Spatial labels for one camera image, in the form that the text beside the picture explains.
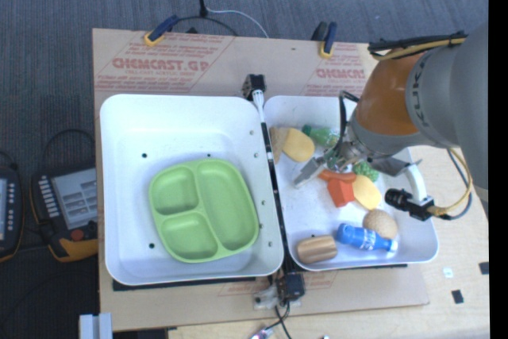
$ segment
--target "yellow cable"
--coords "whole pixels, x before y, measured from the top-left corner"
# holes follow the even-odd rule
[[[375,60],[384,61],[384,60],[392,60],[394,58],[399,58],[401,56],[407,56],[409,54],[414,54],[415,52],[423,51],[430,48],[440,47],[442,45],[450,45],[450,44],[462,44],[465,38],[454,38],[451,40],[441,40],[441,41],[433,41],[430,43],[412,45],[411,47],[404,48],[402,50],[398,50],[395,52],[390,52],[384,56],[378,56],[376,54],[371,54]]]
[[[451,210],[454,210],[455,208],[457,208],[458,205],[460,205],[463,201],[465,201],[467,199],[467,197],[469,196],[469,194],[471,193],[471,190],[473,188],[473,180],[472,180],[472,177],[471,177],[471,172],[469,172],[469,169],[468,169],[468,166],[466,165],[466,162],[459,155],[459,153],[457,153],[453,148],[450,148],[449,150],[450,150],[451,154],[453,154],[455,156],[455,158],[457,158],[457,160],[460,162],[460,165],[462,165],[463,169],[466,171],[466,175],[467,175],[467,178],[468,178],[468,187],[466,188],[466,191],[464,192],[462,197],[460,197],[460,199],[457,202],[455,202],[453,205],[450,205],[450,206],[447,206],[447,207],[431,206],[428,209],[428,211],[433,216],[441,216],[441,215],[447,214]]]

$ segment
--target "green plate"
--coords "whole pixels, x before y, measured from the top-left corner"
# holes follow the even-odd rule
[[[186,263],[221,259],[251,246],[259,233],[245,181],[229,161],[188,161],[150,182],[150,207],[166,250]]]

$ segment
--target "blue bottle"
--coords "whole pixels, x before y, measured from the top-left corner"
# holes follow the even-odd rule
[[[336,240],[345,245],[351,245],[362,250],[384,249],[395,252],[398,248],[397,241],[385,239],[374,230],[360,228],[341,223],[337,230]]]

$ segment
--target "white object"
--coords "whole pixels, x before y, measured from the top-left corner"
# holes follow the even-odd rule
[[[113,339],[111,314],[79,315],[79,339]]]
[[[106,267],[125,285],[270,275],[283,245],[254,105],[238,97],[118,94],[100,111]],[[148,201],[159,171],[206,157],[243,175],[260,222],[250,247],[220,260],[183,263],[164,249]]]
[[[351,114],[354,106],[348,103],[346,107],[347,114]],[[275,96],[266,101],[264,113],[268,127],[301,129],[305,124],[335,129],[340,127],[338,98]],[[323,151],[317,148],[315,156],[322,153]],[[396,155],[396,158],[412,162],[407,149]],[[296,163],[282,154],[275,166],[290,254],[300,267],[318,272],[342,268],[421,263],[435,257],[438,243],[432,219],[421,222],[411,218],[407,212],[388,206],[382,199],[378,208],[388,212],[398,224],[398,236],[395,238],[398,242],[396,252],[383,250],[365,252],[337,243],[338,253],[334,258],[313,264],[300,262],[296,247],[301,240],[326,234],[335,236],[339,224],[343,222],[362,226],[363,218],[367,213],[367,210],[355,202],[336,208],[326,189],[326,182],[322,179],[314,178],[296,189],[293,180],[305,164]],[[413,171],[418,171],[417,166],[414,166]],[[397,177],[380,174],[375,185],[383,197],[389,188],[404,188],[406,191],[411,191],[408,178],[403,174]]]

